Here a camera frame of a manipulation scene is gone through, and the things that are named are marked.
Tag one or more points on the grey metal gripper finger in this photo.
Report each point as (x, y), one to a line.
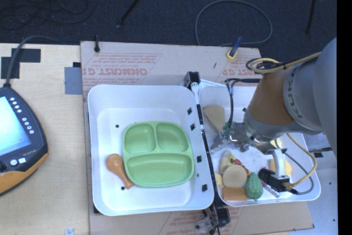
(244, 148)
(218, 142)

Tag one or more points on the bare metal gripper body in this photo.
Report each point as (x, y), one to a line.
(242, 135)

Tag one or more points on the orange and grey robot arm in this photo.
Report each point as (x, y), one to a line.
(299, 90)

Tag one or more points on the white plastic tray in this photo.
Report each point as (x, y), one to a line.
(255, 157)
(110, 101)

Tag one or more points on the thin black and white rod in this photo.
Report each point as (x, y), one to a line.
(204, 137)

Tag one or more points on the toy pizza slice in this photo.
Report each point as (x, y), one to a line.
(229, 159)

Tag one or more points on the tan toy bread slice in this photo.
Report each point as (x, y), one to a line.
(215, 115)

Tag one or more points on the round tan toy biscuit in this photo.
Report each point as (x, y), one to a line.
(234, 175)

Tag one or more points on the small yellow toy piece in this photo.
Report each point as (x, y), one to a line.
(218, 180)

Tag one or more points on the green bumpy toy fruit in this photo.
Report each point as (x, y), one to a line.
(253, 187)

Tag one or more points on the yellow round toy piece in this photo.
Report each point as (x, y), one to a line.
(287, 166)

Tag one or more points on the orange toy bread block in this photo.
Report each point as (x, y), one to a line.
(233, 194)

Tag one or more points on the pink and white packet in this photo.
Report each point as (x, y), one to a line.
(270, 189)

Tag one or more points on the green divided plate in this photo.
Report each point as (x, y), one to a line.
(158, 165)

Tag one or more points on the brown cardboard board red print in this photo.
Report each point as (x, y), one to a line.
(165, 66)

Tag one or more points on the tan toy chicken drumstick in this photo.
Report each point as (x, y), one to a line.
(116, 165)

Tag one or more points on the black cylinder on white bracket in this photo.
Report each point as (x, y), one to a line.
(278, 165)

